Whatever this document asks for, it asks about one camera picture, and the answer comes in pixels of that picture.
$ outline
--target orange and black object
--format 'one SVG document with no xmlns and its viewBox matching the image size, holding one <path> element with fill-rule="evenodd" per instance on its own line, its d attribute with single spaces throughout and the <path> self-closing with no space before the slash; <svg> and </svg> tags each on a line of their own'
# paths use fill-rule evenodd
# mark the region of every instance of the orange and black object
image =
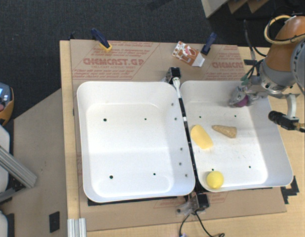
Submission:
<svg viewBox="0 0 305 237">
<path fill-rule="evenodd" d="M 13 89 L 0 82 L 0 124 L 6 125 L 14 107 Z"/>
</svg>

